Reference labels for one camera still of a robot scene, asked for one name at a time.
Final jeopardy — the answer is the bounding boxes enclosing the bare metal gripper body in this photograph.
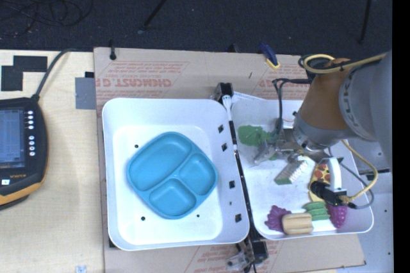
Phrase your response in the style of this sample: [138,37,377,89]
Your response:
[274,130,322,160]

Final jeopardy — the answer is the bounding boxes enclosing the green and white toy sandwich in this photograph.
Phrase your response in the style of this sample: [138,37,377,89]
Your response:
[274,158,316,186]

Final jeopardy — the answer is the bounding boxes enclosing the green broccoli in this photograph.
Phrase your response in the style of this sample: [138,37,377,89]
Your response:
[237,124,279,148]

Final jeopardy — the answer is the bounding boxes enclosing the yellow pizza slice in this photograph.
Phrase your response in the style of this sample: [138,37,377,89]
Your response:
[308,162,331,203]

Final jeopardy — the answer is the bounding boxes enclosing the thin black and white rod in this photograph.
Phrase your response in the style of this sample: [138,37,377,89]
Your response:
[222,94,259,245]

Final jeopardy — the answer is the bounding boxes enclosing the white plastic tray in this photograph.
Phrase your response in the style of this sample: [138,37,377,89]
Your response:
[230,97,375,241]
[101,97,251,252]

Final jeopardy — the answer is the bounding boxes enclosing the green ridged toy vegetable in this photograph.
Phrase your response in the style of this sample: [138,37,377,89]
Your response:
[302,201,331,222]

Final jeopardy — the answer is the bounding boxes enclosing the white printed paper slip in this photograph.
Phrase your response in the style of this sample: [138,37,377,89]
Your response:
[231,90,267,103]

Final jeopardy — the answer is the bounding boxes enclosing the purple grapes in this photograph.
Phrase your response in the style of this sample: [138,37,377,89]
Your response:
[326,204,349,229]
[264,204,293,233]

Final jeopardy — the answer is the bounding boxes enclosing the tan toy bread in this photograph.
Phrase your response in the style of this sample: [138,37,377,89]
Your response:
[281,212,315,236]

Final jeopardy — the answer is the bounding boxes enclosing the blue divided plate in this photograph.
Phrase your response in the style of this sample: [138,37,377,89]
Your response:
[126,131,220,220]

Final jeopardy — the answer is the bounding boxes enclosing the brown cardboard board, red print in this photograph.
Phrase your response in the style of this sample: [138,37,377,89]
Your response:
[92,47,366,273]

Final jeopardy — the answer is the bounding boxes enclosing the black cylinder on white bracket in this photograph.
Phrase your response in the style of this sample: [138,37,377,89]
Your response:
[309,157,349,207]

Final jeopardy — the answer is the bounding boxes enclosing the black block with thin wires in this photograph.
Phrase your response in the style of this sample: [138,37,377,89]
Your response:
[225,238,270,268]
[211,82,234,103]

